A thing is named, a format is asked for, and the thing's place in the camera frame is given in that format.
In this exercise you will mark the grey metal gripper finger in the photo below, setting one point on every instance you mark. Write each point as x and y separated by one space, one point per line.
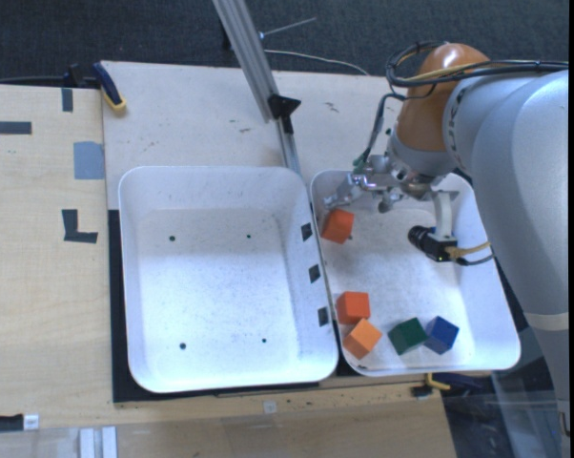
342 194
388 201

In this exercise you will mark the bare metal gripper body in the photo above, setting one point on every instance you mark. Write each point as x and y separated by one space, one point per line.
387 174

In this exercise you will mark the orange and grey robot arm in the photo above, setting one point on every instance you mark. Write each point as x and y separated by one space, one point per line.
511 160

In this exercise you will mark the white plastic tray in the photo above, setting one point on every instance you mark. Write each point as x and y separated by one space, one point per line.
211 279
401 279

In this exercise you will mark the green cube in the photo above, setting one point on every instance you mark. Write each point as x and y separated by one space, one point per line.
406 336

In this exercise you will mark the light orange cube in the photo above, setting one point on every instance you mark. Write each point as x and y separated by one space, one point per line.
362 339

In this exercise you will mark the blue cube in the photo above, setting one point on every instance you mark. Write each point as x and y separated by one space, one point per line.
441 334

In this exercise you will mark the pale wood board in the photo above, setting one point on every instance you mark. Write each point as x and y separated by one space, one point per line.
187 112

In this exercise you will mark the black cylinder on white bracket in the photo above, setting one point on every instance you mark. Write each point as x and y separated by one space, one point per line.
432 243

